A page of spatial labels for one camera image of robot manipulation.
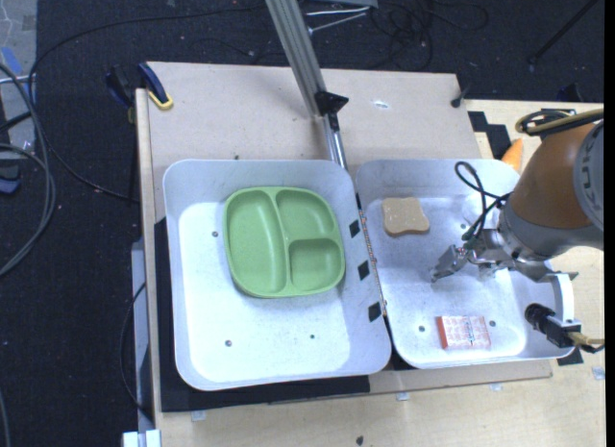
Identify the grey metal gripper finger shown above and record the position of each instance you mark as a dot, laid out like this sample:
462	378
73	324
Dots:
438	272
453	255

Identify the green divided plate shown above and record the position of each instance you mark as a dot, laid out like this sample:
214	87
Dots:
269	238

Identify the black cylinder on white bracket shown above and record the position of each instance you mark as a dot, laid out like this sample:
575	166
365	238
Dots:
552	327

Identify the tan bread slice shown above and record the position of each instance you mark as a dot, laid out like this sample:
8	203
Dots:
404	216

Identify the pale wood board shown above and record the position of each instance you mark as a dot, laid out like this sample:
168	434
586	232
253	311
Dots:
240	113

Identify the orange carrot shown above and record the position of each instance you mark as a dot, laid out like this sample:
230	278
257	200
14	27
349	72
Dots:
514	156

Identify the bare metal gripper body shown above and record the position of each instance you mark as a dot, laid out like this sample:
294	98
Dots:
490	249

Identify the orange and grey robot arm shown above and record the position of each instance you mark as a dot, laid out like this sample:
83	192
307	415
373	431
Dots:
548	190

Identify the orange patterned carton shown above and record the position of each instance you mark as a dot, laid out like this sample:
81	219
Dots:
463	332

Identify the white plastic tray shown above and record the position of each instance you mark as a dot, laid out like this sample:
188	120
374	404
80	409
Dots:
269	339
413	291

